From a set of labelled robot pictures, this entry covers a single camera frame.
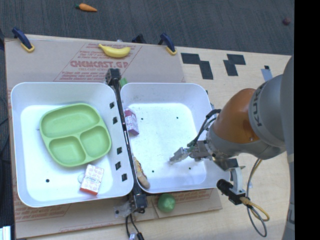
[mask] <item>white tray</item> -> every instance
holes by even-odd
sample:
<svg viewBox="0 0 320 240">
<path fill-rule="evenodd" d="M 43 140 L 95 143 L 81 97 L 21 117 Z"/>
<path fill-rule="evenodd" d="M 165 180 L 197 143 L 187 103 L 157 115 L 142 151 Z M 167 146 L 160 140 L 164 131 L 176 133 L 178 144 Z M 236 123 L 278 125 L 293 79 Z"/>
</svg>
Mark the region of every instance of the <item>white tray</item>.
<svg viewBox="0 0 320 240">
<path fill-rule="evenodd" d="M 90 163 L 104 168 L 96 196 L 79 190 L 87 165 L 68 168 L 56 163 L 39 130 L 44 113 L 73 103 L 87 103 L 96 108 L 111 137 L 109 153 Z M 17 191 L 27 206 L 46 207 L 121 197 L 132 190 L 134 180 L 126 141 L 116 96 L 109 86 L 103 83 L 20 83 L 12 89 L 11 105 Z M 113 118 L 117 118 L 117 123 L 114 124 Z"/>
<path fill-rule="evenodd" d="M 230 173 L 213 161 L 188 157 L 173 165 L 169 158 L 187 147 L 212 110 L 207 92 L 193 83 L 128 83 L 121 89 L 123 109 L 137 117 L 139 135 L 130 135 L 131 151 L 141 163 L 151 194 L 216 188 Z M 206 132 L 199 140 L 204 140 Z"/>
</svg>

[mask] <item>robotic arm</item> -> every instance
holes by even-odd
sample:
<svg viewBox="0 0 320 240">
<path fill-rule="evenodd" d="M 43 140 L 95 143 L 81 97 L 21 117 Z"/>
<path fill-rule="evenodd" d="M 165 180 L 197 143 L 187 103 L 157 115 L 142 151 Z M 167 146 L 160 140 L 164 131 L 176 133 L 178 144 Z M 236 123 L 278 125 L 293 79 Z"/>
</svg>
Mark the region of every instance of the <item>robotic arm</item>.
<svg viewBox="0 0 320 240">
<path fill-rule="evenodd" d="M 218 114 L 209 126 L 207 121 Z M 198 141 L 207 130 L 205 140 Z M 282 75 L 263 83 L 257 89 L 243 89 L 235 94 L 222 110 L 211 111 L 198 136 L 188 148 L 180 148 L 170 158 L 171 163 L 186 157 L 212 159 L 223 170 L 232 173 L 234 186 L 218 181 L 217 187 L 228 192 L 236 205 L 244 195 L 242 178 L 236 156 L 252 154 L 258 159 L 271 159 L 287 152 L 290 171 L 290 204 L 283 239 L 295 239 L 294 191 L 294 57 L 289 60 Z"/>
</svg>

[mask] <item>green bowl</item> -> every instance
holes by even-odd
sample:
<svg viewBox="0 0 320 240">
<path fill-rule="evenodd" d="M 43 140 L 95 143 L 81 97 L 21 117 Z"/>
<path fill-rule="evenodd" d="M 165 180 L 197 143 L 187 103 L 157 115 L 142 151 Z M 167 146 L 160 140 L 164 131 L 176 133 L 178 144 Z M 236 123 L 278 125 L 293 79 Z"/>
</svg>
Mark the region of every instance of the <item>green bowl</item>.
<svg viewBox="0 0 320 240">
<path fill-rule="evenodd" d="M 86 103 L 48 111 L 40 119 L 40 132 L 52 158 L 65 167 L 99 159 L 110 151 L 112 144 L 105 122 Z"/>
</svg>

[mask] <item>green fruit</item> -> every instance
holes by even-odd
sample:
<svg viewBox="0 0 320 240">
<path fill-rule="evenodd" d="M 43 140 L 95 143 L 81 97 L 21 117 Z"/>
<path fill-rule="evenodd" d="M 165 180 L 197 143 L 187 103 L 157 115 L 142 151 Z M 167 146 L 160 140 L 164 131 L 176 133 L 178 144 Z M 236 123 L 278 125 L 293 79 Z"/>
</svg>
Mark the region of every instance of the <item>green fruit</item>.
<svg viewBox="0 0 320 240">
<path fill-rule="evenodd" d="M 158 208 L 164 213 L 171 212 L 176 206 L 176 199 L 172 194 L 164 193 L 159 197 Z"/>
</svg>

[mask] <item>yellow banana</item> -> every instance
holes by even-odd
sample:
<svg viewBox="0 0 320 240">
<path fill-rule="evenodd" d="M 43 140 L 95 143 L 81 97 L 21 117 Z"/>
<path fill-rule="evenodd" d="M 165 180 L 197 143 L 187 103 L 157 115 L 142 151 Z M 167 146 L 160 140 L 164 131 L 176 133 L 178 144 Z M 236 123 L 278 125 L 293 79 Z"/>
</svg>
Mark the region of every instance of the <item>yellow banana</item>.
<svg viewBox="0 0 320 240">
<path fill-rule="evenodd" d="M 130 47 L 124 47 L 124 48 L 113 48 L 110 46 L 104 46 L 101 43 L 98 45 L 106 55 L 114 58 L 122 58 L 124 56 L 127 56 L 131 50 Z"/>
</svg>

